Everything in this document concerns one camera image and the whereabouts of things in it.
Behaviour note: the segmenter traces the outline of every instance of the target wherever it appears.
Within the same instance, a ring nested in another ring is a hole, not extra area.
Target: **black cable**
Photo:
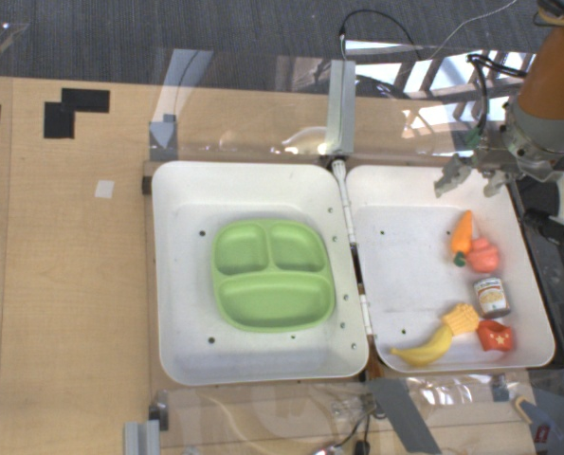
[[[532,16],[532,23],[537,27],[557,27],[554,26],[553,24],[547,24],[547,22],[543,22],[542,19],[540,18],[540,15],[538,15],[537,11]]]
[[[343,445],[346,445],[347,442],[349,442],[349,440],[351,440],[355,434],[357,433],[357,429],[359,428],[359,426],[361,425],[361,423],[365,420],[365,419],[370,419],[370,415],[372,414],[371,411],[368,411],[366,414],[362,415],[361,418],[359,418],[357,420],[357,423],[355,423],[354,428],[351,430],[351,433],[349,433],[342,442],[338,442],[337,444],[334,445],[335,448],[341,448]]]
[[[500,63],[495,63],[492,59],[483,56],[482,54],[471,54],[471,56],[473,60],[479,61],[480,64],[484,67],[492,69],[493,71],[499,72],[501,74],[513,76],[514,78],[525,78],[526,76],[528,76],[528,73],[525,71],[521,71],[519,69],[515,69],[514,67],[509,67]]]
[[[193,64],[193,61],[199,55],[199,53],[200,53],[199,50],[196,50],[195,52],[193,52],[193,54],[189,58],[189,61],[187,62],[187,65],[183,69],[182,75],[180,76],[180,80],[178,81],[178,85],[176,86],[176,93],[174,94],[174,105],[173,105],[174,106],[174,109],[173,109],[174,113],[176,112],[176,102],[178,101],[178,94],[180,93],[180,86],[182,85],[183,81],[185,80],[185,76],[187,75],[187,71],[189,71],[191,64]]]
[[[366,429],[364,429],[364,443],[368,442],[368,433],[370,431],[370,418],[371,416],[368,415],[368,418],[366,419]]]
[[[537,5],[554,17],[564,17],[564,2],[561,0],[537,0]]]
[[[486,77],[483,74],[482,62],[477,59],[478,55],[479,54],[467,54],[467,61],[475,68],[480,80],[479,86],[482,90],[482,111],[480,113],[480,119],[478,119],[478,124],[476,125],[478,133],[481,135],[488,120],[488,87],[486,86]]]
[[[388,15],[388,13],[385,13],[384,11],[372,10],[372,9],[354,10],[354,11],[348,13],[347,16],[345,17],[345,19],[342,21],[342,24],[340,25],[340,29],[338,30],[338,39],[340,40],[340,51],[343,55],[343,58],[345,57],[345,34],[347,32],[347,28],[345,26],[347,25],[347,22],[349,21],[349,19],[351,17],[353,17],[354,15],[357,15],[358,13],[374,13],[375,15],[379,15],[381,17],[388,19],[388,20],[391,20],[394,24],[396,24],[398,27],[400,27],[402,29],[402,31],[404,32],[404,35],[408,39],[408,42],[410,42],[410,44],[414,47],[414,53],[416,54],[416,57],[418,58],[419,61],[422,60],[421,55],[419,54],[418,49],[416,48],[416,44],[412,40],[412,37],[410,37],[410,34],[406,30],[406,28],[404,26],[402,26],[402,24],[400,22],[398,22],[395,18],[393,18],[391,15]]]

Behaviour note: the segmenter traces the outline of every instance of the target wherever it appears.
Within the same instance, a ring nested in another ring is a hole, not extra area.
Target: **hinge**
[[[338,183],[338,191],[340,192],[340,202],[342,203],[342,210],[345,215],[345,225],[347,226],[347,234],[349,236],[349,244],[355,244],[355,230],[354,220],[351,215],[351,201],[349,200],[349,193],[347,192],[347,184],[345,178],[347,177],[347,169],[345,162],[342,159],[337,159],[332,162],[332,174]]]
[[[361,304],[361,315],[364,318],[364,327],[366,328],[366,335],[373,336],[373,325],[370,322],[370,310],[368,299],[366,298],[365,294],[359,296],[359,303]]]

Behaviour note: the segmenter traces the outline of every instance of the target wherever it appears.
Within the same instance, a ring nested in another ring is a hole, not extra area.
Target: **cable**
[[[478,73],[480,89],[482,90],[482,112],[480,113],[478,124],[476,125],[476,129],[481,135],[488,120],[488,87],[486,86],[486,77],[483,74],[482,63],[477,57],[478,54],[467,54],[467,62],[473,64],[475,71]]]
[[[368,442],[368,433],[370,432],[370,414],[368,415],[368,419],[366,420],[366,429],[364,429],[364,443]]]
[[[463,28],[464,26],[466,26],[467,24],[470,24],[471,22],[475,22],[476,20],[485,19],[485,18],[490,17],[490,16],[492,16],[492,15],[495,15],[496,13],[499,13],[499,12],[501,12],[501,11],[503,11],[503,10],[507,10],[507,9],[509,9],[509,7],[511,7],[512,5],[514,5],[517,1],[518,1],[518,0],[512,0],[512,1],[509,2],[508,4],[503,5],[502,7],[500,7],[499,9],[492,10],[492,11],[489,11],[489,12],[484,13],[484,14],[482,14],[482,15],[479,15],[478,17],[473,17],[473,18],[470,18],[470,19],[468,19],[468,20],[465,20],[465,21],[462,22],[458,27],[456,27],[454,30],[452,30],[452,32],[450,33],[450,35],[448,35],[448,36],[444,39],[444,41],[437,47],[437,49],[435,49],[435,51],[433,52],[433,54],[431,54],[431,55],[428,57],[428,60],[433,59],[435,56],[437,56],[437,55],[440,53],[440,51],[446,46],[446,44],[448,43],[448,41],[449,41],[450,39],[452,39],[452,37],[454,37],[454,35],[455,35],[459,30],[461,30],[461,28]]]
[[[554,17],[564,17],[564,2],[561,0],[537,0],[538,9]]]
[[[386,19],[391,20],[394,24],[396,24],[398,27],[400,27],[402,29],[402,31],[404,32],[404,35],[408,39],[408,42],[410,42],[410,44],[413,47],[416,47],[416,44],[412,40],[412,37],[410,37],[410,34],[406,30],[406,28],[404,26],[402,26],[402,24],[400,22],[398,22],[395,18],[393,18],[391,15],[388,15],[388,13],[385,13],[384,11],[379,11],[379,10],[359,9],[359,10],[354,10],[354,11],[348,13],[347,16],[345,17],[345,19],[342,21],[342,24],[340,25],[340,29],[338,30],[338,39],[340,40],[340,53],[342,54],[343,60],[347,60],[347,56],[345,54],[345,34],[346,34],[347,29],[346,29],[345,26],[346,26],[347,22],[349,21],[349,19],[351,17],[353,17],[354,15],[357,15],[358,13],[374,13],[376,15],[379,15],[381,17],[384,17]],[[416,54],[416,57],[420,61],[421,56],[418,53],[418,49],[414,48],[414,53]]]
[[[195,58],[199,55],[200,51],[196,50],[195,52],[193,52],[193,54],[191,55],[191,57],[189,58],[189,61],[187,62],[187,65],[185,65],[185,68],[183,69],[183,73],[180,76],[180,80],[178,81],[178,85],[176,86],[176,93],[174,94],[174,113],[176,113],[176,102],[178,101],[178,95],[180,94],[180,87],[183,84],[183,81],[185,80],[185,76],[187,75],[187,71],[189,71],[189,68],[191,67],[191,64],[193,64],[193,61],[195,60]]]
[[[366,412],[365,414],[363,414],[358,420],[357,423],[355,423],[354,428],[351,430],[351,433],[349,433],[342,442],[338,442],[337,444],[334,445],[334,448],[341,448],[342,446],[346,445],[347,442],[349,442],[357,433],[357,429],[359,428],[359,426],[362,424],[362,422],[367,419],[370,418],[370,415],[373,413],[373,409],[371,409],[370,411]]]
[[[543,9],[538,9],[537,15],[547,24],[551,24],[551,27],[564,27],[564,17],[550,17]]]
[[[526,71],[522,71],[519,69],[515,69],[514,67],[509,67],[507,65],[503,65],[500,63],[494,62],[492,59],[483,56],[482,54],[471,54],[472,60],[479,61],[481,65],[487,67],[488,69],[492,69],[498,73],[504,74],[506,76],[512,76],[514,78],[525,78],[528,76]]]

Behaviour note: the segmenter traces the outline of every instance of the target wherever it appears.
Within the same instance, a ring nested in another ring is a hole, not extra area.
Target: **wooden table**
[[[44,103],[60,101],[63,87],[110,90],[110,113],[78,113],[75,139],[44,139]],[[7,89],[12,100],[4,97]],[[0,91],[1,126],[7,127],[10,117],[13,130],[11,144],[0,143],[1,150],[8,146],[10,152],[0,284],[0,455],[121,454],[124,423],[145,421],[151,401],[140,183],[148,159],[148,124],[161,88],[23,79],[15,79],[10,88],[0,79]],[[194,123],[204,115],[212,123],[255,116],[247,104],[254,97],[243,92],[197,93],[203,95],[192,100],[227,107],[187,116]],[[259,97],[259,109],[267,99],[287,99],[275,95]],[[310,106],[320,111],[325,97],[312,100]],[[244,109],[230,115],[238,106]],[[309,109],[305,105],[305,122]],[[247,130],[265,126],[275,133],[282,116],[269,118],[253,119]],[[191,133],[191,127],[185,130]],[[95,196],[101,180],[115,182],[111,198]],[[281,401],[279,410],[306,415],[313,408],[296,400],[288,403]],[[212,415],[220,417],[221,412],[237,433],[258,441],[199,446],[202,454],[311,453],[330,441],[306,435],[298,440],[267,437],[255,423],[254,410],[232,400]],[[182,406],[178,415],[183,419]],[[186,416],[189,420],[190,408]],[[447,453],[534,453],[527,426],[506,403],[444,407],[428,422]],[[387,421],[373,423],[372,432],[372,453],[405,453]],[[178,455],[182,447],[162,453]]]

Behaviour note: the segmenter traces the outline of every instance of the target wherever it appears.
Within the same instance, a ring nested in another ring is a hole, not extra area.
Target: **small jar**
[[[484,278],[475,282],[473,287],[485,319],[497,319],[511,312],[499,278]]]

